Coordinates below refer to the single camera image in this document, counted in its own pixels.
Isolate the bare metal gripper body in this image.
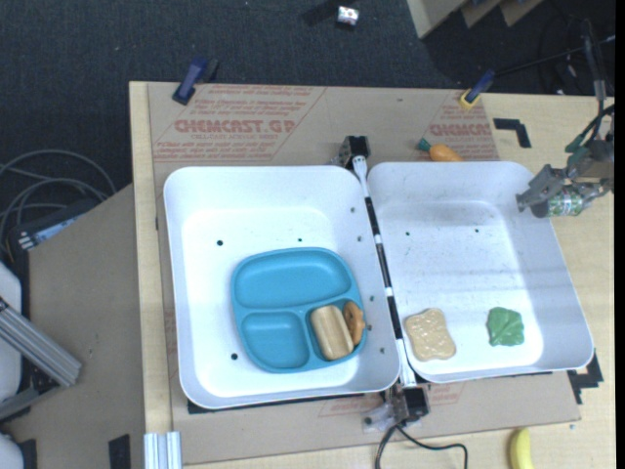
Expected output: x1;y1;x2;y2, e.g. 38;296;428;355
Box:
565;139;615;184

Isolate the green can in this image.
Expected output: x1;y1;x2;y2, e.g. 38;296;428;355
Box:
530;187;587;220

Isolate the orange toy carrot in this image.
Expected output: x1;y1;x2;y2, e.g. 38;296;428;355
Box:
416;137;465;163

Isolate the white plastic tray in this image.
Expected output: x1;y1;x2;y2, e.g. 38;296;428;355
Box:
162;164;402;410
365;160;597;385

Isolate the green toy lettuce leaf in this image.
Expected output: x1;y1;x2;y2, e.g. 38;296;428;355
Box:
485;306;526;348

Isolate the thin black and white rod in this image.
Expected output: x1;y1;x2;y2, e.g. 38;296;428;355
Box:
352;155;417;387

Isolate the beige toy biscuit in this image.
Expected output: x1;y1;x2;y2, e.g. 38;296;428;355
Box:
402;307;458;363

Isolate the brown toy pretzel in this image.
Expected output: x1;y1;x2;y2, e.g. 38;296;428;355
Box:
342;300;367;347

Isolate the tan toy bread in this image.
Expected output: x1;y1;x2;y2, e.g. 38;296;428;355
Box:
310;304;355;362

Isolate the brown cardboard board red print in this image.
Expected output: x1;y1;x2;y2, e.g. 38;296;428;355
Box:
146;81;583;466

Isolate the yellow banana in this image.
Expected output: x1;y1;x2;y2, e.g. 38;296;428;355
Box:
509;426;537;469

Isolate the blue divided plate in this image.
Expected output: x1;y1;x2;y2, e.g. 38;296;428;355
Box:
229;246;368;375

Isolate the black block with thin wires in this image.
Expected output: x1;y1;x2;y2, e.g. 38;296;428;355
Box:
362;385;432;432
330;134;372;168

